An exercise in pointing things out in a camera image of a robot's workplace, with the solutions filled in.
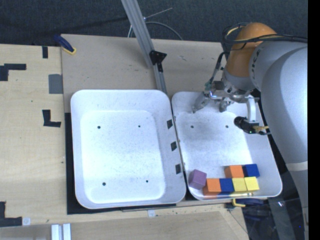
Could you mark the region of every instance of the empty white tray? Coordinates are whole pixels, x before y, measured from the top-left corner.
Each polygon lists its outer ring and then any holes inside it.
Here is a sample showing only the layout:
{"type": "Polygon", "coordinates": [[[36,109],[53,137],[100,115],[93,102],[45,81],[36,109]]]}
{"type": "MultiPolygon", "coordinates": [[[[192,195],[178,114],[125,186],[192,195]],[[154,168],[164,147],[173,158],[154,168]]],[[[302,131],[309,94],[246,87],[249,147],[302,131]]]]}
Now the empty white tray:
{"type": "MultiPolygon", "coordinates": [[[[215,103],[212,100],[203,109],[192,113],[192,105],[200,94],[178,92],[171,101],[187,178],[194,169],[207,173],[207,178],[225,178],[226,166],[257,164],[260,172],[260,177],[257,178],[260,190],[254,192],[253,196],[267,198],[279,195],[282,191],[282,181],[268,137],[245,133],[234,124],[235,117],[248,116],[247,105],[234,103],[227,107],[227,111],[221,113],[219,102],[215,103]]],[[[257,103],[256,120],[263,125],[257,103]]],[[[202,189],[189,187],[189,190],[198,200],[217,198],[204,196],[202,189]]]]}
{"type": "Polygon", "coordinates": [[[186,184],[170,100],[159,90],[71,98],[75,195],[88,209],[174,204],[186,184]]]}

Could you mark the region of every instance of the blue clamp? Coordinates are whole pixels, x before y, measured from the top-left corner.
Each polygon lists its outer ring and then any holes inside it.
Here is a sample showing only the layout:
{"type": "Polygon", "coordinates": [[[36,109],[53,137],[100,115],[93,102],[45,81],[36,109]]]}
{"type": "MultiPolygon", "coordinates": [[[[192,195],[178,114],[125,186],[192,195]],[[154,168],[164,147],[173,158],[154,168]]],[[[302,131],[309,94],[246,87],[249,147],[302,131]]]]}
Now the blue clamp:
{"type": "Polygon", "coordinates": [[[76,53],[77,49],[72,47],[71,44],[66,39],[64,39],[62,36],[55,34],[53,36],[53,39],[58,44],[60,44],[62,46],[63,50],[65,52],[67,52],[68,54],[74,55],[76,53]]]}

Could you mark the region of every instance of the block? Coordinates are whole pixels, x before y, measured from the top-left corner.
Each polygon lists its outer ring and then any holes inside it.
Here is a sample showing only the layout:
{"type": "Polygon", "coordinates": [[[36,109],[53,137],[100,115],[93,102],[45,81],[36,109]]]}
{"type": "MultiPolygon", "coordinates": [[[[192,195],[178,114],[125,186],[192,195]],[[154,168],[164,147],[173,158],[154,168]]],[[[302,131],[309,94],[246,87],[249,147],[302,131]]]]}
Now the block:
{"type": "Polygon", "coordinates": [[[200,170],[193,170],[189,175],[189,187],[200,190],[206,185],[207,174],[200,170]]]}
{"type": "Polygon", "coordinates": [[[245,177],[259,177],[260,173],[256,163],[245,164],[242,166],[243,174],[245,177]]]}
{"type": "Polygon", "coordinates": [[[250,192],[259,190],[257,177],[244,177],[246,189],[250,192]]]}
{"type": "Polygon", "coordinates": [[[235,191],[234,184],[231,178],[220,178],[219,182],[222,195],[228,195],[235,191]]]}
{"type": "Polygon", "coordinates": [[[241,194],[247,192],[247,186],[245,178],[232,178],[233,188],[235,194],[241,194]]]}
{"type": "Polygon", "coordinates": [[[215,196],[221,193],[220,179],[207,178],[204,188],[202,189],[205,196],[215,196]]]}
{"type": "Polygon", "coordinates": [[[244,171],[242,165],[229,165],[224,169],[226,178],[244,178],[244,171]]]}

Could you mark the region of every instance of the yellow block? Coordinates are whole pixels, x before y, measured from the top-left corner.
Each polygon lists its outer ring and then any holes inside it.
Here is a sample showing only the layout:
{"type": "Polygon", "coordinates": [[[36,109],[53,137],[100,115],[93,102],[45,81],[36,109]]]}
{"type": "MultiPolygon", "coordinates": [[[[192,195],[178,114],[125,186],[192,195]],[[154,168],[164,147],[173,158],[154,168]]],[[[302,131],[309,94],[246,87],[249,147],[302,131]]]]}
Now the yellow block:
{"type": "Polygon", "coordinates": [[[233,188],[235,194],[239,193],[246,193],[247,186],[245,182],[245,178],[232,178],[233,188]]]}
{"type": "Polygon", "coordinates": [[[245,177],[244,181],[248,191],[257,191],[260,189],[256,177],[245,177]]]}

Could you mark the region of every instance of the wooden table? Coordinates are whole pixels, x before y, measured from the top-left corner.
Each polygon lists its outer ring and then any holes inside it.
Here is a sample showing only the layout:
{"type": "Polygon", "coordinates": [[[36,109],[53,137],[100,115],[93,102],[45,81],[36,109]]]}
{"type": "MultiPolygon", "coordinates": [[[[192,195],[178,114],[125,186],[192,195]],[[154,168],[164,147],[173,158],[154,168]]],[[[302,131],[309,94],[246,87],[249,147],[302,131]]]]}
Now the wooden table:
{"type": "MultiPolygon", "coordinates": [[[[155,89],[153,70],[146,68],[134,38],[64,37],[72,40],[78,57],[82,54],[79,40],[86,40],[87,47],[88,40],[99,40],[100,45],[108,43],[108,51],[123,51],[116,57],[113,52],[105,52],[101,66],[97,66],[98,62],[94,65],[95,71],[100,67],[105,68],[104,73],[111,70],[107,81],[110,89],[120,78],[124,83],[121,89],[134,88],[137,83],[137,89],[155,89]],[[135,76],[139,72],[151,81],[143,80],[141,85],[141,78],[135,76]],[[125,73],[130,77],[123,78],[121,74],[125,73]]],[[[170,98],[178,91],[202,91],[222,52],[219,43],[153,43],[158,51],[168,54],[162,65],[170,98]]],[[[41,46],[0,44],[0,66],[27,66],[26,70],[9,70],[8,81],[0,81],[0,201],[6,201],[6,218],[29,218],[31,225],[0,228],[0,237],[21,232],[33,232],[34,236],[45,232],[49,225],[71,223],[74,239],[105,239],[104,232],[111,239],[149,239],[154,235],[157,239],[194,239],[199,234],[217,239],[248,239],[241,209],[236,207],[230,212],[223,203],[214,201],[183,200],[176,207],[156,209],[155,217],[149,217],[145,209],[67,215],[64,114],[68,111],[68,95],[77,87],[66,87],[76,76],[63,67],[70,67],[75,58],[60,47],[48,47],[48,58],[43,58],[41,46]],[[62,73],[64,94],[49,93],[49,75],[62,73]],[[43,110],[50,110],[51,121],[61,122],[61,126],[44,126],[43,110]]],[[[90,79],[80,73],[77,77],[90,79]]]]}

